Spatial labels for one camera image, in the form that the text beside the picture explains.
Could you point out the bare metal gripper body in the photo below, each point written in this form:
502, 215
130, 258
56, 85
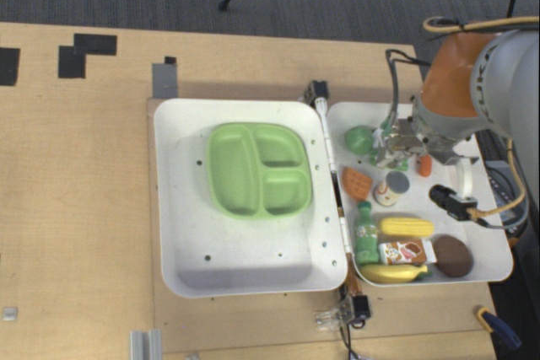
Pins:
404, 138

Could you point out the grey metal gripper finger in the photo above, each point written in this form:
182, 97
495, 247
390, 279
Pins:
400, 162
383, 158

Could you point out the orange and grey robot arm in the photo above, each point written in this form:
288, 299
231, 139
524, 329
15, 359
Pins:
502, 80

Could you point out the orange carrot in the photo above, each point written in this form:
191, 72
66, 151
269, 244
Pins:
425, 168

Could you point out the white can with grey lid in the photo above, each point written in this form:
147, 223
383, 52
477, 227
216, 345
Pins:
390, 189

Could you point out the green round toy fruit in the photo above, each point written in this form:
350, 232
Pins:
358, 139

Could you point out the orange waffle biscuit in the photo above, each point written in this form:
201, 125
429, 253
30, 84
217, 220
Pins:
356, 182

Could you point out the thin black and white rod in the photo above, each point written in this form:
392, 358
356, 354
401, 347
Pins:
327, 143

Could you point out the yellow corn cob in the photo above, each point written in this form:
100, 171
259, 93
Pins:
407, 227

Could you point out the green plastic bottle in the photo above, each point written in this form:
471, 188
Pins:
366, 238

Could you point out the brown and white carton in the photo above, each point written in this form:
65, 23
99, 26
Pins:
405, 253

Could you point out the brown round toy food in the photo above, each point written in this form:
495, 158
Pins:
453, 257

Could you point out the yellow banana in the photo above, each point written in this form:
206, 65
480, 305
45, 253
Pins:
390, 273

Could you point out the white plastic tray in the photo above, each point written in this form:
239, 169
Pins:
485, 253
190, 198

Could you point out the green divided plate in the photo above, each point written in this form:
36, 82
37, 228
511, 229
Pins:
232, 173

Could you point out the black cylinder on white bracket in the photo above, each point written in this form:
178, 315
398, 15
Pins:
460, 204

